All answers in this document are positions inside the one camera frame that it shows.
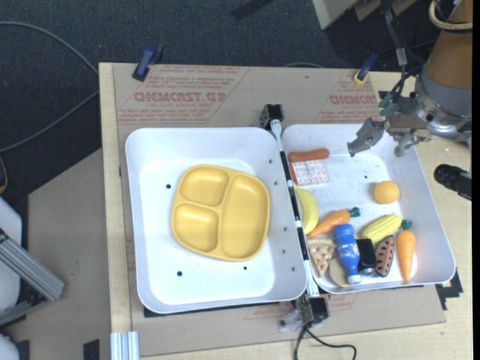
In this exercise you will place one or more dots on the blue bottle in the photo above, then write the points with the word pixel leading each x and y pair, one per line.
pixel 347 249

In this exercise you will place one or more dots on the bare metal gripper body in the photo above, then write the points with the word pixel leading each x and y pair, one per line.
pixel 438 120

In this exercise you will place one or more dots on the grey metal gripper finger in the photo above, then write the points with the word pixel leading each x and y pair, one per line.
pixel 405 144
pixel 365 136

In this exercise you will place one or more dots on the black can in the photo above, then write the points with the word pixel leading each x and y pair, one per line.
pixel 366 253

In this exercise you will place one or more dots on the yellow divided plate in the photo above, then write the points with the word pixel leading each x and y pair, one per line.
pixel 240 216

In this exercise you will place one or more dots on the tan round biscuit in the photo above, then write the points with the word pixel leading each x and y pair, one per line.
pixel 336 274

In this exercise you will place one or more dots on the red and white packet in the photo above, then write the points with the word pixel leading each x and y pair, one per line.
pixel 310 172

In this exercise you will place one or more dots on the yellow corn cob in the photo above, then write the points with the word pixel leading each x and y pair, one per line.
pixel 381 228

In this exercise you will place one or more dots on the thin black and white rod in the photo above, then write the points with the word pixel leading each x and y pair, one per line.
pixel 288 171

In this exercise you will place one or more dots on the large orange carrot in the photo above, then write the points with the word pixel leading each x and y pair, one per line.
pixel 406 249

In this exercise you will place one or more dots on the small orange carrot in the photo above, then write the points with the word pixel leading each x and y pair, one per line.
pixel 330 221

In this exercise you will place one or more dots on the lattice pie slice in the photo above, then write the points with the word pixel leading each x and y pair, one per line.
pixel 320 253

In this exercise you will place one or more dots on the orange sausage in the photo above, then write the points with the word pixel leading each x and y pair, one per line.
pixel 307 155

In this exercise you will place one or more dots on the brown cardboard board, red print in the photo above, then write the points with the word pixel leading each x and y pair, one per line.
pixel 232 92

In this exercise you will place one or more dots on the white plastic tray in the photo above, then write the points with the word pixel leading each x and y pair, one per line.
pixel 348 186
pixel 157 238

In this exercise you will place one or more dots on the yellow banana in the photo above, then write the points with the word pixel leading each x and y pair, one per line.
pixel 308 208

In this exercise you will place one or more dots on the watermelon slice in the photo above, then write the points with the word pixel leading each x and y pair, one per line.
pixel 385 257

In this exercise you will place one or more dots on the orange ball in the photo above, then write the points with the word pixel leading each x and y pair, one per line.
pixel 386 192

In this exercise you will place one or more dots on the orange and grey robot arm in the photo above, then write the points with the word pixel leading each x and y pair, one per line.
pixel 450 58

